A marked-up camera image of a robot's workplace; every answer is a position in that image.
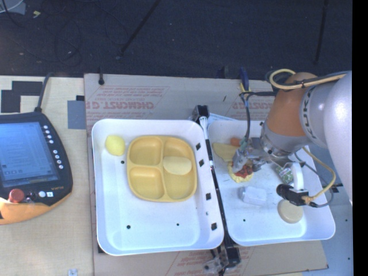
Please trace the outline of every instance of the white tray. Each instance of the white tray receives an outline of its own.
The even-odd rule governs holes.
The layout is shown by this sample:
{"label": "white tray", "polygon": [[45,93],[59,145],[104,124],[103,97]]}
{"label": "white tray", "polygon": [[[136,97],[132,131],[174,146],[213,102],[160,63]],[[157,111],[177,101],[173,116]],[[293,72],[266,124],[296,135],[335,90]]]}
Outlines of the white tray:
{"label": "white tray", "polygon": [[[103,119],[92,128],[97,240],[110,255],[205,250],[219,246],[224,228],[202,128],[189,120]],[[108,135],[125,140],[123,156],[105,148]],[[152,202],[136,197],[127,181],[129,144],[142,135],[166,135],[191,145],[197,161],[197,190],[186,201]]]}
{"label": "white tray", "polygon": [[[246,121],[215,121],[209,126],[211,144],[230,143],[230,138],[242,138],[247,129]],[[259,121],[252,121],[250,136],[260,136]],[[303,150],[298,156],[314,168],[312,158]],[[301,206],[304,215],[301,221],[289,224],[280,218],[277,205],[282,199],[276,193],[276,187],[282,183],[278,174],[265,164],[261,170],[254,173],[249,182],[236,183],[230,178],[227,163],[213,152],[214,166],[218,187],[224,205],[227,226],[230,237],[242,246],[257,246],[271,243],[299,242],[306,240],[324,240],[333,237],[335,222],[329,206],[312,208]],[[307,167],[302,168],[304,188],[309,195],[315,195],[322,189],[318,176]],[[267,200],[263,206],[243,202],[237,192],[242,186],[263,188],[267,193]],[[314,200],[317,204],[326,202],[325,195]]]}

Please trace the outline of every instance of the emergency stop button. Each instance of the emergency stop button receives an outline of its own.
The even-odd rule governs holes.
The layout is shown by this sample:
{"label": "emergency stop button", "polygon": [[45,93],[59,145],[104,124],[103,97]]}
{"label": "emergency stop button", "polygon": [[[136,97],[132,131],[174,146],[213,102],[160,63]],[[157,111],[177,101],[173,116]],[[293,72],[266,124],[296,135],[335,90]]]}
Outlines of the emergency stop button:
{"label": "emergency stop button", "polygon": [[9,201],[19,203],[24,199],[24,192],[21,189],[15,188],[9,192]]}

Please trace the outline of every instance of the blue screen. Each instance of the blue screen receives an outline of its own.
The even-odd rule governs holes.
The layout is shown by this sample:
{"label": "blue screen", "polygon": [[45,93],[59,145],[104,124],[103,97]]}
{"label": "blue screen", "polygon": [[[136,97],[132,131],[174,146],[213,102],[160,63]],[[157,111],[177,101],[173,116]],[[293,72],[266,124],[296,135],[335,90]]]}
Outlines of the blue screen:
{"label": "blue screen", "polygon": [[3,187],[58,179],[38,122],[0,124],[0,177]]}

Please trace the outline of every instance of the yellow ball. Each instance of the yellow ball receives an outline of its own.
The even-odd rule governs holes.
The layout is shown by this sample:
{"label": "yellow ball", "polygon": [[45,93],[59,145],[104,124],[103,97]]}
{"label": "yellow ball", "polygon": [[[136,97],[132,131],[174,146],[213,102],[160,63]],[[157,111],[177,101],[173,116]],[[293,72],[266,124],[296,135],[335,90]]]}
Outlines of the yellow ball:
{"label": "yellow ball", "polygon": [[112,155],[123,155],[125,151],[125,141],[116,135],[109,135],[105,141],[105,147]]}

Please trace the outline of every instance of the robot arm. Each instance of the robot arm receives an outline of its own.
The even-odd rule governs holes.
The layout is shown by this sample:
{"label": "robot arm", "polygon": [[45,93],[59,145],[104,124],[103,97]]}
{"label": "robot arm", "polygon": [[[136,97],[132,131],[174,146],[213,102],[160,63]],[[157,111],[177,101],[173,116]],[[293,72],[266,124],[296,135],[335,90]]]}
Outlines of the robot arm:
{"label": "robot arm", "polygon": [[[261,159],[283,167],[290,162],[288,156],[305,145],[326,148],[352,203],[352,72],[324,82],[327,78],[300,72],[287,79],[262,126],[260,147],[267,157]],[[252,158],[250,151],[252,142],[235,154],[234,172],[240,160]]]}

